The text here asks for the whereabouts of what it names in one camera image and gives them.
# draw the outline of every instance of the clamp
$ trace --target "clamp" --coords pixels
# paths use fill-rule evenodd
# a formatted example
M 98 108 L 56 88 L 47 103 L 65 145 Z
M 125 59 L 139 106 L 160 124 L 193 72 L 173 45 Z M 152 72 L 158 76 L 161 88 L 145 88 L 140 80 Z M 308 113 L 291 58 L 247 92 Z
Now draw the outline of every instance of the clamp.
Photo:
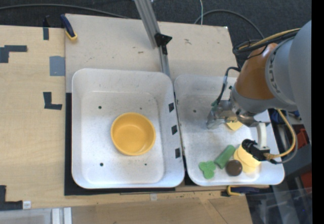
M 236 186 L 233 187 L 229 185 L 226 188 L 225 192 L 222 192 L 222 196 L 230 197 L 230 196 L 241 196 L 244 194 L 251 194 L 251 193 L 259 193 L 258 188 L 249 187 L 249 186 Z
M 68 36 L 68 38 L 72 41 L 76 40 L 77 34 L 74 32 L 70 22 L 68 21 L 68 19 L 65 17 L 64 14 L 60 16 L 60 20 L 65 27 L 65 34 Z

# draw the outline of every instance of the green toy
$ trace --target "green toy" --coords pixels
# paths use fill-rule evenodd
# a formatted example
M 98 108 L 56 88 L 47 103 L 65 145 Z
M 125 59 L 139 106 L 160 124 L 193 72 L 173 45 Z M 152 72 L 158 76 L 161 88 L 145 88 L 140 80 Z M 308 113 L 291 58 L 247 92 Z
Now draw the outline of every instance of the green toy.
M 226 149 L 214 160 L 214 163 L 218 165 L 220 169 L 223 169 L 234 152 L 235 147 L 228 145 Z
M 200 162 L 199 169 L 203 172 L 204 178 L 211 179 L 214 177 L 214 170 L 216 169 L 216 165 L 213 161 Z

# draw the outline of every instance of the metal pole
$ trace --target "metal pole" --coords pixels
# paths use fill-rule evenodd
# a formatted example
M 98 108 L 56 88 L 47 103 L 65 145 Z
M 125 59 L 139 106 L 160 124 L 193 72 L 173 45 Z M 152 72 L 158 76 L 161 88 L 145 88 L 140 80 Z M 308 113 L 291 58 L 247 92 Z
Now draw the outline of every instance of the metal pole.
M 157 33 L 160 33 L 160 29 L 157 24 L 157 20 L 156 20 L 156 17 L 155 17 L 153 8 L 152 8 L 151 1 L 150 0 L 134 0 L 134 1 L 135 1 L 137 10 L 141 16 L 141 19 L 143 21 L 145 30 L 146 30 L 148 38 L 152 44 L 152 47 L 159 48 L 162 72 L 170 77 L 168 56 L 163 51 L 163 47 L 157 45 L 155 38 L 154 38 L 154 36 Z

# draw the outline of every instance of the yellow object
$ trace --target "yellow object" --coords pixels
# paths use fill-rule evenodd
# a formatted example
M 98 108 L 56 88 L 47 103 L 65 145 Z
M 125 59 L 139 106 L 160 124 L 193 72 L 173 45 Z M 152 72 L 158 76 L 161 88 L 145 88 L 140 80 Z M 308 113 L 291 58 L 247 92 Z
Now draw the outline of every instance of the yellow object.
M 115 147 L 124 155 L 138 156 L 148 152 L 155 143 L 155 128 L 139 113 L 125 113 L 112 123 L 110 135 Z
M 231 129 L 231 130 L 238 130 L 243 124 L 240 121 L 236 122 L 227 122 L 226 125 Z
M 281 110 L 277 109 L 277 108 L 276 108 L 276 110 L 279 113 L 279 115 L 282 117 L 282 119 L 285 122 L 285 124 L 287 125 L 288 129 L 290 130 L 290 133 L 291 133 L 291 135 L 293 137 L 293 142 L 292 142 L 290 148 L 287 151 L 285 151 L 285 152 L 283 152 L 281 154 L 274 155 L 274 154 L 270 154 L 270 153 L 264 153 L 263 155 L 267 158 L 267 160 L 274 159 L 274 158 L 277 158 L 277 157 L 283 157 L 283 156 L 289 154 L 294 149 L 294 147 L 296 146 L 296 140 L 297 140 L 296 132 L 294 131 L 292 125 L 289 123 L 287 118 L 283 115 Z
M 241 196 L 242 194 L 240 194 L 240 193 L 236 193 L 236 192 L 232 192 L 232 187 L 233 186 L 228 186 L 227 188 L 226 188 L 226 191 L 227 191 L 227 194 L 229 195 L 229 196 Z
M 262 44 L 264 42 L 267 42 L 269 40 L 275 39 L 275 38 L 277 38 L 279 36 L 282 36 L 282 35 L 288 34 L 290 32 L 297 31 L 297 30 L 300 30 L 300 28 L 290 29 L 290 30 L 286 30 L 286 31 L 283 31 L 283 32 L 280 32 L 280 33 L 277 33 L 277 34 L 274 34 L 274 35 L 271 35 L 271 36 L 268 36 L 265 39 L 262 39 L 262 40 L 260 40 L 260 41 L 258 41 L 256 43 L 253 43 L 251 46 L 260 45 L 260 44 Z
M 70 39 L 70 40 L 72 40 L 72 41 L 74 41 L 74 40 L 76 40 L 76 38 L 77 38 L 77 34 L 75 33 L 75 32 L 73 32 L 74 33 L 74 36 L 70 36 L 70 34 L 67 32 L 67 31 L 65 31 L 65 34 L 68 36 L 68 38 Z
M 251 154 L 246 152 L 242 145 L 239 146 L 239 148 L 234 152 L 233 155 L 235 160 L 238 160 L 242 164 L 242 171 L 244 173 L 251 173 L 254 172 L 257 168 L 257 166 L 260 165 L 260 161 L 253 158 Z

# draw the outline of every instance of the white plastic tray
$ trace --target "white plastic tray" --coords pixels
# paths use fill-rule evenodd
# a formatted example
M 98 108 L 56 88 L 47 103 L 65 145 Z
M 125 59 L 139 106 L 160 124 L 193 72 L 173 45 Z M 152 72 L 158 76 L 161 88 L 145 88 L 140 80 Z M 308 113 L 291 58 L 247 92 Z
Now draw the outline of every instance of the white plastic tray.
M 228 86 L 234 85 L 235 78 L 228 78 Z M 230 130 L 222 124 L 217 129 L 209 130 L 206 127 L 207 115 L 211 103 L 218 97 L 223 84 L 223 77 L 205 77 L 184 74 L 175 80 L 175 93 L 181 136 L 186 157 L 189 177 L 198 185 L 242 185 L 264 184 L 275 185 L 281 183 L 284 176 L 282 164 L 273 165 L 262 162 L 253 173 L 241 173 L 239 176 L 229 176 L 225 169 L 216 167 L 215 176 L 205 179 L 199 169 L 199 162 L 213 161 L 229 145 L 238 147 L 248 138 L 257 141 L 256 128 L 240 127 L 237 131 Z M 226 90 L 223 99 L 229 97 Z M 268 112 L 256 117 L 258 121 L 270 122 Z M 269 124 L 267 130 L 267 145 L 272 154 L 278 154 L 278 148 Z
M 72 176 L 87 189 L 169 188 L 184 177 L 173 86 L 161 72 L 81 69 L 72 78 Z M 113 145 L 110 127 L 126 112 L 148 117 L 153 148 L 125 156 Z

